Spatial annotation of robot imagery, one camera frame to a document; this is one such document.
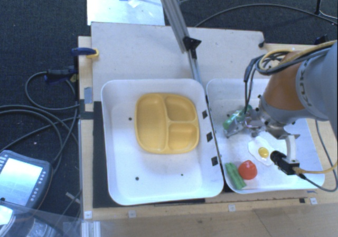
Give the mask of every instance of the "red tomato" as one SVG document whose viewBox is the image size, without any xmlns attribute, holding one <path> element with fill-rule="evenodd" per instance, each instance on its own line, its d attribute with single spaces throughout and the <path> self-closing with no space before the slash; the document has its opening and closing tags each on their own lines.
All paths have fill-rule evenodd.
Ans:
<svg viewBox="0 0 338 237">
<path fill-rule="evenodd" d="M 246 160 L 239 166 L 238 173 L 244 180 L 251 180 L 257 176 L 256 165 L 251 160 Z"/>
</svg>

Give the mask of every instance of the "yellow cord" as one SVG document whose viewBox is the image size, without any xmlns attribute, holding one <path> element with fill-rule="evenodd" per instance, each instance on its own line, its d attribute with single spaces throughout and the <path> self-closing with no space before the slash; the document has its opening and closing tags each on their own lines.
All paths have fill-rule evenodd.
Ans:
<svg viewBox="0 0 338 237">
<path fill-rule="evenodd" d="M 298 52 L 297 54 L 295 54 L 294 56 L 292 56 L 291 58 L 281 60 L 281 61 L 275 66 L 275 68 L 278 67 L 279 65 L 288 63 L 288 62 L 290 62 L 290 61 L 294 61 L 294 60 L 300 58 L 300 57 L 303 56 L 303 55 L 306 55 L 306 54 L 309 54 L 309 53 L 311 53 L 311 52 L 318 51 L 318 50 L 320 50 L 320 49 L 322 49 L 322 48 L 325 48 L 325 47 L 327 47 L 327 46 L 333 45 L 333 44 L 336 43 L 336 42 L 337 42 L 337 40 L 329 41 L 329 42 L 326 42 L 326 43 L 322 43 L 322 44 L 316 45 L 316 46 L 314 46 L 314 47 L 312 47 L 312 48 L 310 48 L 310 49 L 306 49 L 306 50 L 300 51 L 300 52 Z M 275 53 L 281 53 L 281 52 L 288 52 L 288 53 L 290 53 L 290 52 L 292 52 L 292 50 L 289 50 L 289 49 L 284 49 L 284 50 L 277 49 L 277 50 L 273 50 L 273 51 L 268 52 L 267 54 L 265 54 L 265 55 L 259 60 L 259 63 L 258 63 L 259 68 L 260 68 L 261 70 L 265 70 L 265 71 L 271 69 L 271 68 L 264 68 L 264 67 L 262 67 L 263 61 L 264 61 L 266 58 L 268 58 L 269 56 L 271 56 L 272 54 L 275 54 Z"/>
<path fill-rule="evenodd" d="M 335 167 L 338 165 L 338 160 L 336 161 L 336 163 L 326 169 L 326 170 L 319 170 L 319 171 L 313 171 L 313 170 L 305 170 L 305 169 L 302 169 L 300 167 L 293 167 L 292 169 L 295 171 L 295 173 L 298 175 L 298 174 L 303 174 L 303 173 L 313 173 L 313 174 L 320 174 L 320 173 L 328 173 L 328 172 L 331 172 L 332 170 L 335 169 Z"/>
<path fill-rule="evenodd" d="M 333 45 L 336 42 L 337 42 L 337 40 L 329 41 L 329 42 L 326 42 L 326 43 L 322 43 L 322 44 L 316 45 L 316 46 L 314 46 L 314 47 L 312 47 L 310 49 L 306 49 L 306 50 L 300 51 L 299 53 L 297 53 L 296 55 L 292 56 L 291 58 L 289 58 L 287 60 L 282 60 L 278 65 L 281 65 L 281 64 L 284 64 L 284 63 L 287 63 L 287 62 L 290 62 L 290 61 L 294 61 L 294 60 L 298 59 L 299 57 L 301 57 L 303 55 L 306 55 L 306 54 L 314 52 L 314 51 L 318 51 L 318 50 L 320 50 L 322 48 L 325 48 L 327 46 Z"/>
</svg>

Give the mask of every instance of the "metal pole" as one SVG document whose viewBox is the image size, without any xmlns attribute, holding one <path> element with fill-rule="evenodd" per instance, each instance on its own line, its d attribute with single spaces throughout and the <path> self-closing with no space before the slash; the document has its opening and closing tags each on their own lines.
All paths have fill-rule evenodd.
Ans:
<svg viewBox="0 0 338 237">
<path fill-rule="evenodd" d="M 176 36 L 176 40 L 181 48 L 181 51 L 187 52 L 189 55 L 189 63 L 193 78 L 202 84 L 197 58 L 196 56 L 193 58 L 193 51 L 195 49 L 186 48 L 183 42 L 183 39 L 185 37 L 190 36 L 177 0 L 161 0 L 161 2 L 164 8 L 164 12 L 168 17 L 169 23 Z"/>
</svg>

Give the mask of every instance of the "fried egg toy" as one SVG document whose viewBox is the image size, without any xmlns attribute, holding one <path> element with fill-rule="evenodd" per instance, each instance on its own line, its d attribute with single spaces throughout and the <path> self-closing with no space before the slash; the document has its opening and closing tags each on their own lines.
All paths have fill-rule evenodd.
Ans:
<svg viewBox="0 0 338 237">
<path fill-rule="evenodd" d="M 270 159 L 270 154 L 275 150 L 273 149 L 268 141 L 262 137 L 256 137 L 254 140 L 249 142 L 249 152 L 254 158 L 266 166 L 270 166 L 273 162 Z"/>
</svg>

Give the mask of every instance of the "white tray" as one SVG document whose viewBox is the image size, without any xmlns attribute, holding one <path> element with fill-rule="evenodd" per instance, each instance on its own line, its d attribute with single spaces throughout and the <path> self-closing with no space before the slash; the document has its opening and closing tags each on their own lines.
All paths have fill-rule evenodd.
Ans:
<svg viewBox="0 0 338 237">
<path fill-rule="evenodd" d="M 265 79 L 254 79 L 250 100 L 250 104 L 253 108 L 258 106 L 259 99 L 257 96 L 263 94 L 267 83 L 268 80 Z M 230 138 L 226 138 L 222 124 L 228 118 L 227 114 L 231 115 L 236 110 L 244 108 L 243 80 L 214 79 L 208 83 L 206 91 L 209 98 L 211 118 L 216 132 L 222 166 L 224 167 L 225 163 L 232 162 L 238 167 L 245 160 L 251 160 L 257 166 L 258 175 L 252 180 L 245 180 L 247 186 L 241 190 L 237 190 L 234 187 L 224 167 L 226 182 L 233 191 L 240 194 L 247 194 L 265 191 L 316 188 L 296 175 L 286 175 L 278 170 L 274 164 L 265 166 L 257 161 L 248 151 L 248 142 L 252 140 L 248 132 L 243 131 Z M 286 126 L 285 129 L 291 134 L 301 135 L 296 139 L 297 159 L 301 163 L 301 168 L 322 170 L 306 120 L 300 119 L 296 121 L 294 125 Z M 276 150 L 286 154 L 284 140 L 277 140 L 267 132 L 261 132 L 260 136 L 266 139 Z M 306 174 L 306 176 L 319 185 L 324 183 L 324 174 Z"/>
<path fill-rule="evenodd" d="M 200 140 L 185 154 L 160 155 L 142 150 L 134 128 L 137 100 L 146 93 L 174 93 L 189 98 L 196 107 Z M 224 185 L 203 87 L 191 79 L 113 80 L 101 92 L 104 118 L 108 190 L 121 205 L 213 197 Z"/>
</svg>

